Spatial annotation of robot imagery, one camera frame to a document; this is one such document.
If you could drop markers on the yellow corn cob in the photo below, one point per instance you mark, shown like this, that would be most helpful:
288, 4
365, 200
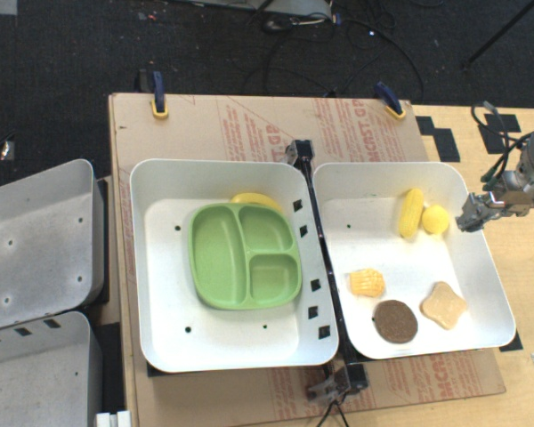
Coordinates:
410, 212

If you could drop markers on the brown round biscuit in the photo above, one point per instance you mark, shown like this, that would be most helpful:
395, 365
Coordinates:
395, 321

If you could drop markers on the yellow banana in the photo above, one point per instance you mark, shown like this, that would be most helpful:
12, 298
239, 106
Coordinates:
253, 198

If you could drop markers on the yellow ball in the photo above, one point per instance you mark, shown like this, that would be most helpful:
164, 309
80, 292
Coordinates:
435, 219

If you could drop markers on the white plastic tray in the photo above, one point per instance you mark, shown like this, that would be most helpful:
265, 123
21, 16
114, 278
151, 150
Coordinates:
35, 243
382, 247
31, 376
169, 283

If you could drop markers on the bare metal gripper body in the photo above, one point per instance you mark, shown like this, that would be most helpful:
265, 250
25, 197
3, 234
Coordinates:
518, 191

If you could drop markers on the thin black rod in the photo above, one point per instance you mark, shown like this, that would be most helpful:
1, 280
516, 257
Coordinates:
325, 238

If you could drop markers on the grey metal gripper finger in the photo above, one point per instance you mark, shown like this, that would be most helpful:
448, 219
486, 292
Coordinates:
480, 200
471, 223

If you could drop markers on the tan bread slice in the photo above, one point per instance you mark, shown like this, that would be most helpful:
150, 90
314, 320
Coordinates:
443, 306

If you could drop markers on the brown cardboard board red print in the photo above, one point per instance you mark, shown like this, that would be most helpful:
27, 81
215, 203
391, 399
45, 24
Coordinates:
249, 123

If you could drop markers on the green divided plate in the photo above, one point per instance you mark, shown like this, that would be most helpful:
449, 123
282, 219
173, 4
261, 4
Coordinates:
231, 256

